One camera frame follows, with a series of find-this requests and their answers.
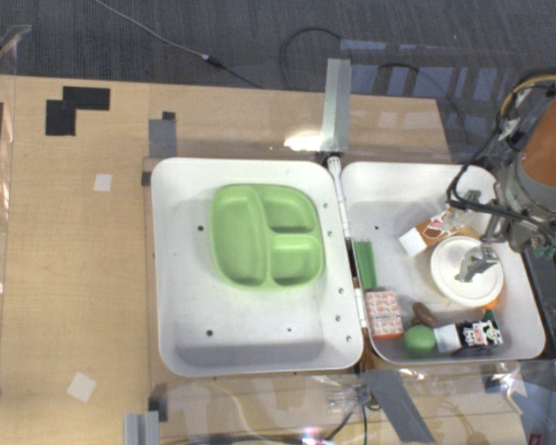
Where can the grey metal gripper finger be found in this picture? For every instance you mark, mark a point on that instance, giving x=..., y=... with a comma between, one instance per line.
x=468, y=269
x=486, y=257

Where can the white plastic tray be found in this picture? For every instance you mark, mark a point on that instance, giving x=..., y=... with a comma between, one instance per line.
x=259, y=322
x=389, y=202

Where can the green rectangular block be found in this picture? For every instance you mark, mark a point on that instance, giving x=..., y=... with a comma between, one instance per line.
x=365, y=267

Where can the orange patterned carton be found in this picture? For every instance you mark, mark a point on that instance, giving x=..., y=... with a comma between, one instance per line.
x=383, y=315

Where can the green divided plate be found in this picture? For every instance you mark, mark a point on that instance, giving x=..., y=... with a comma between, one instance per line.
x=238, y=239

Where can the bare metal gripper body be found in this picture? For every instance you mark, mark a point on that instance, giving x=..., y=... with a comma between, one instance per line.
x=526, y=232

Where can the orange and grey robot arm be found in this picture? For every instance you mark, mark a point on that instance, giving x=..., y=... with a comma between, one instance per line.
x=549, y=156

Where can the brown toy sausage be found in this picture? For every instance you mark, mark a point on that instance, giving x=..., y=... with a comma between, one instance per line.
x=424, y=314

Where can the white and brown carton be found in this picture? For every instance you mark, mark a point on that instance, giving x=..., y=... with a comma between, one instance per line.
x=428, y=234

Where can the black and white cow carton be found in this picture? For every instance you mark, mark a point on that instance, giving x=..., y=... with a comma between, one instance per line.
x=477, y=334

